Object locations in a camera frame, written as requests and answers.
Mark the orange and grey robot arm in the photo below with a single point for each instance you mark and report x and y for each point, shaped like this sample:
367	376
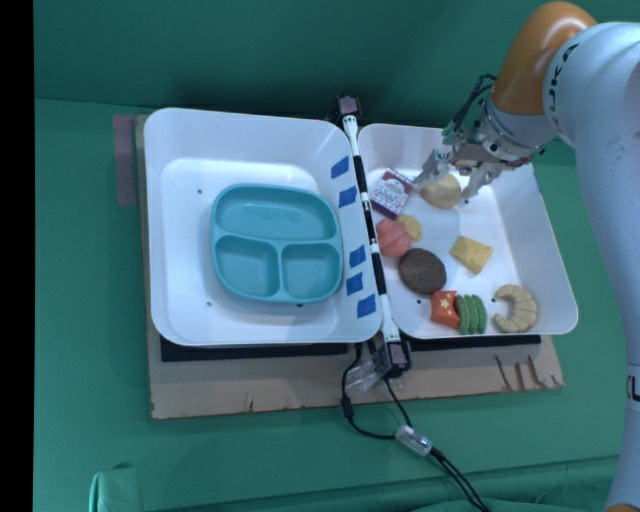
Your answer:
575	100

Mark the orange block with yellow stars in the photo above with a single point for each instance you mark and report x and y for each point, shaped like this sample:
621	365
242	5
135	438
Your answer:
444	308

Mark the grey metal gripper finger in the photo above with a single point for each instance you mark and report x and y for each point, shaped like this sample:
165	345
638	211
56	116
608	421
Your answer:
431	172
475	184

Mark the black and white thin rod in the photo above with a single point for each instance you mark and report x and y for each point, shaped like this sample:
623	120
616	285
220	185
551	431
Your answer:
367	210

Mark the yellow toy biscuit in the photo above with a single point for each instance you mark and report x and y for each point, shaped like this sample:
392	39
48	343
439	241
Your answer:
410	226

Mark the brown toy burger patty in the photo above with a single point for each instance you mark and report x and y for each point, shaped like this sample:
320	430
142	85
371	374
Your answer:
422	271

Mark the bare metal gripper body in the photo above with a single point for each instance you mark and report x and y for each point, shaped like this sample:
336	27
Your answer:
487	147

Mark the white plastic tray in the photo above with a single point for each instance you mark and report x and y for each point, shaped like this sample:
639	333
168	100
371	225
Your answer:
520	240
250	150

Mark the purple and white small carton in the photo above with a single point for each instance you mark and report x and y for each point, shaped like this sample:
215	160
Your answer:
392	194

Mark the yellow toy cheese wedge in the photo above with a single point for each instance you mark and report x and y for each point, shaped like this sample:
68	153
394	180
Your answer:
471	253

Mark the beige toy croissant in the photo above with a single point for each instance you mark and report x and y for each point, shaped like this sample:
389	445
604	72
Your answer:
520	307

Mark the blue divided plate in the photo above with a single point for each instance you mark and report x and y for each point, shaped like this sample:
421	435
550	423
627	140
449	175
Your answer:
277	245

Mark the pale yellow bread piece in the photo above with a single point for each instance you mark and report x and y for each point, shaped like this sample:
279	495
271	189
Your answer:
442	192

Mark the brown cardboard board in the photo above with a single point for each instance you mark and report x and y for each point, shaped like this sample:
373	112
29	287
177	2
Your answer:
350	380

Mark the green toy pea pod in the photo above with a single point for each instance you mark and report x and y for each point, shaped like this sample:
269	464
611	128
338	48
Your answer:
471	313

